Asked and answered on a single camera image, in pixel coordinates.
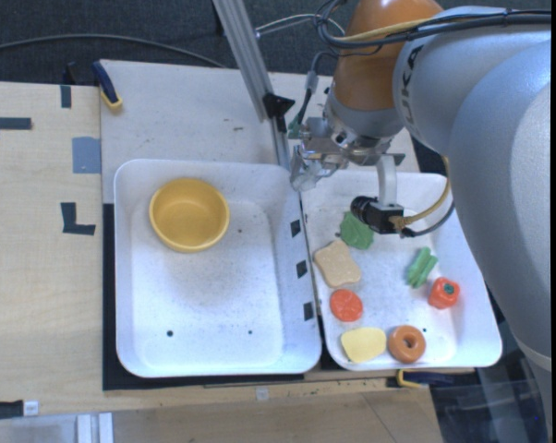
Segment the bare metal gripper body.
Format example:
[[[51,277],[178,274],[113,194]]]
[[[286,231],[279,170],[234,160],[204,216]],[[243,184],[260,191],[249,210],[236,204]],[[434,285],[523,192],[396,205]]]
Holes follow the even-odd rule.
[[[332,126],[326,118],[308,118],[298,128],[297,138],[300,140],[299,155],[305,161],[373,166],[384,155],[391,155],[396,166],[404,161],[403,154],[389,152],[392,137],[361,136],[348,126]]]

